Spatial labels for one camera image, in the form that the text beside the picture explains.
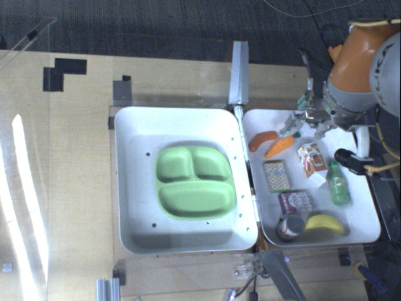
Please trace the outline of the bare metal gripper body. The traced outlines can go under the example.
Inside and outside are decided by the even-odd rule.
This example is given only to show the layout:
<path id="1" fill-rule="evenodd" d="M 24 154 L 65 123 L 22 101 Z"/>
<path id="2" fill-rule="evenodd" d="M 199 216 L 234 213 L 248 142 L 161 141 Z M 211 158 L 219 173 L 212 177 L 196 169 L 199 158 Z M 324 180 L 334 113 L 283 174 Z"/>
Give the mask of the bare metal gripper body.
<path id="1" fill-rule="evenodd" d="M 328 113 L 326 102 L 322 98 L 313 97 L 308 101 L 305 107 L 305 118 L 309 124 L 322 124 L 336 128 L 331 115 Z"/>

